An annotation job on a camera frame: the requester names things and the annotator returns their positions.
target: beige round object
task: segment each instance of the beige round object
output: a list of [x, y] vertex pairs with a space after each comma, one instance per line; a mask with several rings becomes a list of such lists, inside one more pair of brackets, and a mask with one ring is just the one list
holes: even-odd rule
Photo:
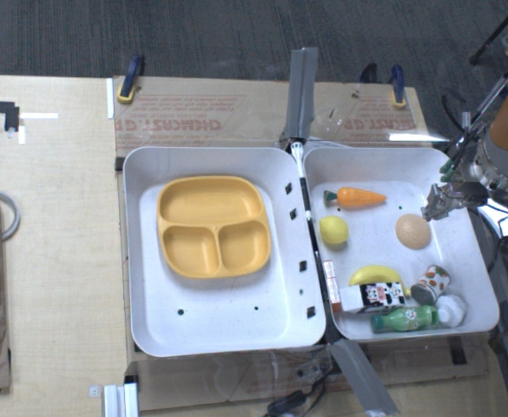
[[402, 215], [396, 221], [395, 231], [399, 241], [414, 250], [424, 248], [431, 242], [431, 228], [421, 216], [411, 213]]

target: white tray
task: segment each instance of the white tray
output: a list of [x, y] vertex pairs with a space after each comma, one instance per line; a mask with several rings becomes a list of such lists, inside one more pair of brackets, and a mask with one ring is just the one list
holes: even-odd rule
[[[146, 147], [127, 156], [123, 174], [130, 318], [140, 349], [169, 357], [301, 348], [320, 340], [326, 319], [298, 170], [290, 155], [271, 148]], [[260, 191], [272, 236], [264, 268], [214, 280], [185, 278], [169, 268], [159, 243], [155, 201], [165, 184], [194, 175], [240, 176]], [[302, 271], [301, 261], [306, 262]]]
[[[316, 223], [325, 215], [343, 217], [350, 238], [340, 250], [318, 239], [323, 260], [334, 262], [339, 286], [347, 286], [360, 267], [380, 264], [397, 269], [410, 287], [432, 264], [445, 268], [452, 277], [447, 291], [465, 300], [468, 310], [456, 328], [375, 334], [369, 314], [333, 315], [338, 330], [347, 338], [374, 341], [423, 335], [484, 332], [498, 322], [498, 302], [466, 209], [452, 211], [440, 221], [431, 221], [432, 242], [421, 250], [403, 246], [396, 237], [397, 219], [407, 213], [421, 215], [433, 183], [440, 183], [439, 169], [447, 156], [436, 149], [319, 148], [307, 152], [304, 170]], [[342, 186], [369, 189], [387, 196], [382, 205], [340, 211], [323, 202], [323, 191]], [[414, 299], [408, 304], [417, 306]]]

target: yellow plate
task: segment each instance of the yellow plate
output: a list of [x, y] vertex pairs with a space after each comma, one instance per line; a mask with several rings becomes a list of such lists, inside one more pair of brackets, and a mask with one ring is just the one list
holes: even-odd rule
[[261, 195], [236, 176], [170, 182], [157, 197], [157, 226], [168, 265], [189, 278], [251, 274], [271, 254]]

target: wooden table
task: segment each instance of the wooden table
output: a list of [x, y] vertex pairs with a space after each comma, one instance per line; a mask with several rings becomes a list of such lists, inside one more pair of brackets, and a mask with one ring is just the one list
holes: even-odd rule
[[[0, 190], [22, 221], [4, 246], [11, 386], [0, 416], [99, 416], [94, 385], [122, 384], [128, 365], [115, 128], [105, 79], [0, 76], [0, 101], [28, 120], [26, 144], [0, 115]], [[389, 387], [402, 415], [508, 415], [496, 357], [488, 372]], [[158, 411], [155, 415], [261, 415], [267, 403]], [[328, 394], [313, 415], [365, 415], [351, 391]]]

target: blue clamp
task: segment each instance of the blue clamp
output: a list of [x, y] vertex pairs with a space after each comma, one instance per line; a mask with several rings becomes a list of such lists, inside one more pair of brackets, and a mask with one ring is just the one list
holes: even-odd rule
[[143, 56], [132, 56], [129, 70], [126, 72], [124, 82], [118, 87], [116, 100], [120, 103], [131, 103], [135, 92], [135, 79], [143, 71]]
[[393, 65], [391, 69], [391, 84], [393, 91], [391, 99], [395, 109], [403, 109], [406, 106], [406, 98], [404, 95], [404, 72], [400, 65]]

